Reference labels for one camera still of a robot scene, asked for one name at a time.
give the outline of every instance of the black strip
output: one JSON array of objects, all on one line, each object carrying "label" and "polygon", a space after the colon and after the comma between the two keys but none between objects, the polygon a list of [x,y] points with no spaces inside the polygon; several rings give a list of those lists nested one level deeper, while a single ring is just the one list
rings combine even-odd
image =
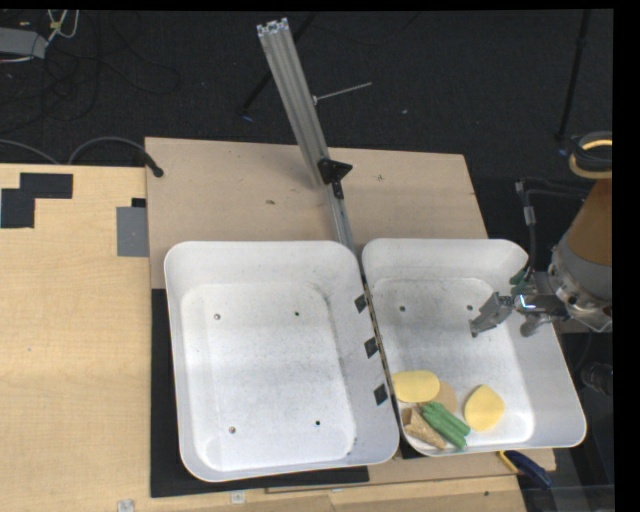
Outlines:
[{"label": "black strip", "polygon": [[371,359],[371,356],[378,351],[378,344],[375,337],[364,342],[364,349],[367,351],[367,357]]},{"label": "black strip", "polygon": [[178,445],[178,425],[171,356],[171,331],[165,290],[151,292],[151,476],[152,498],[209,492],[290,487],[342,485],[369,481],[366,466],[304,471],[230,482],[204,482],[184,467]]},{"label": "black strip", "polygon": [[35,198],[71,199],[73,174],[21,172],[20,189]]},{"label": "black strip", "polygon": [[2,189],[0,228],[32,228],[35,223],[36,201],[19,188]]},{"label": "black strip", "polygon": [[384,402],[387,398],[389,398],[389,395],[387,394],[387,388],[384,386],[384,384],[380,384],[373,392],[374,396],[376,397],[376,405],[380,405],[382,402]]},{"label": "black strip", "polygon": [[358,308],[358,313],[362,313],[364,311],[364,308],[367,307],[367,299],[365,299],[364,293],[360,295],[360,297],[358,297],[354,302],[356,303],[356,307]]}]

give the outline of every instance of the black clamp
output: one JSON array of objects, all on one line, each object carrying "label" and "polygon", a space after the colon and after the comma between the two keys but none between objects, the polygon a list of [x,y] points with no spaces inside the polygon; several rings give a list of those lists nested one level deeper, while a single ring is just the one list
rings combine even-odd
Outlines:
[{"label": "black clamp", "polygon": [[336,162],[330,158],[321,158],[318,162],[318,169],[320,170],[320,176],[322,176],[324,184],[328,185],[331,183],[333,195],[338,199],[344,199],[344,192],[342,191],[340,180],[353,169],[353,165]]}]

